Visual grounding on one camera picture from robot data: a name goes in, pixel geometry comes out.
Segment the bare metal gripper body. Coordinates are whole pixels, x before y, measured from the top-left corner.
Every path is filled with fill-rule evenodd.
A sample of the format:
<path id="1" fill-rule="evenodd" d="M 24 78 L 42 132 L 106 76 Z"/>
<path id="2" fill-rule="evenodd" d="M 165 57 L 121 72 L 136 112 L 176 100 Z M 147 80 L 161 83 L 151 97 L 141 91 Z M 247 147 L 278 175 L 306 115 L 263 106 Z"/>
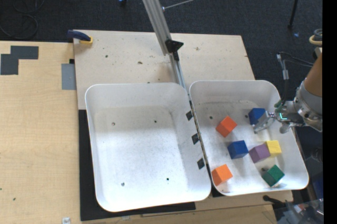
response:
<path id="1" fill-rule="evenodd" d="M 281 123 L 280 132 L 287 132 L 292 127 L 311 127 L 323 131 L 322 106 L 318 103 L 309 105 L 303 100 L 281 101 L 274 105 L 275 119 Z"/>

